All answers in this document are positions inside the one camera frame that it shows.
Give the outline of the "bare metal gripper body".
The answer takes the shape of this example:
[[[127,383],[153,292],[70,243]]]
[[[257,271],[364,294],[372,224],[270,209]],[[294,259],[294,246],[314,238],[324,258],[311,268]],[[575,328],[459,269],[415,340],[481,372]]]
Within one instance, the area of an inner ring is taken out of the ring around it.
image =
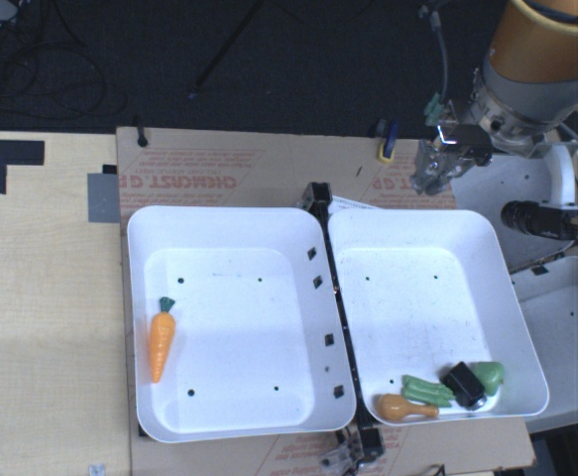
[[[477,82],[467,100],[443,107],[435,151],[452,168],[484,167],[496,154],[541,159],[549,152],[545,133],[544,124],[523,117]]]

